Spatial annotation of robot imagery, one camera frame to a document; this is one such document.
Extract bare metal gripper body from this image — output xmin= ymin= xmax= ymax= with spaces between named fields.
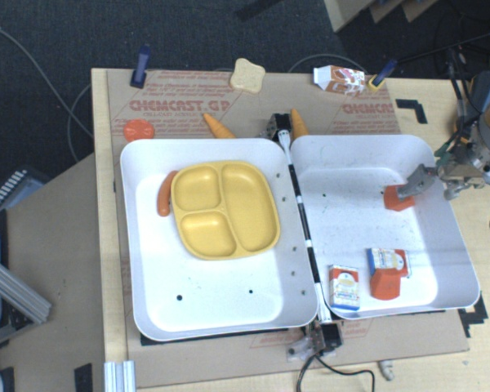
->
xmin=436 ymin=154 xmax=490 ymax=188

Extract orange cube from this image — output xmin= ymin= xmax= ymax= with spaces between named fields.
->
xmin=382 ymin=184 xmax=417 ymax=213
xmin=368 ymin=267 xmax=403 ymax=302

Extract white plastic tray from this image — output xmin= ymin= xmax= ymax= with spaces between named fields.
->
xmin=289 ymin=133 xmax=482 ymax=320
xmin=119 ymin=137 xmax=321 ymax=342

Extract white orange blue carton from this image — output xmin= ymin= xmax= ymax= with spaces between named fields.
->
xmin=366 ymin=247 xmax=412 ymax=279
xmin=327 ymin=264 xmax=362 ymax=312

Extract thin black and white rod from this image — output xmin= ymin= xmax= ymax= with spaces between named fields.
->
xmin=278 ymin=130 xmax=332 ymax=324

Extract white and brown milk carton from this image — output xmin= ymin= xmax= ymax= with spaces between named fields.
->
xmin=313 ymin=65 xmax=367 ymax=98

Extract orange carrot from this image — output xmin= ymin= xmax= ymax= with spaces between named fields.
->
xmin=202 ymin=112 xmax=237 ymax=140
xmin=290 ymin=108 xmax=310 ymax=137

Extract yellow divided plate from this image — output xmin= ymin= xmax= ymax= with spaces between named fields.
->
xmin=170 ymin=160 xmax=282 ymax=261

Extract beige bread slice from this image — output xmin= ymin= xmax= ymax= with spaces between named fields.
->
xmin=229 ymin=57 xmax=267 ymax=95

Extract brown cardboard board red print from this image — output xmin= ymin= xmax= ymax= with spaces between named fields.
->
xmin=105 ymin=68 xmax=471 ymax=390

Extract orange sausage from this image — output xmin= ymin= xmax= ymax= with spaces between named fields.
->
xmin=156 ymin=170 xmax=180 ymax=218

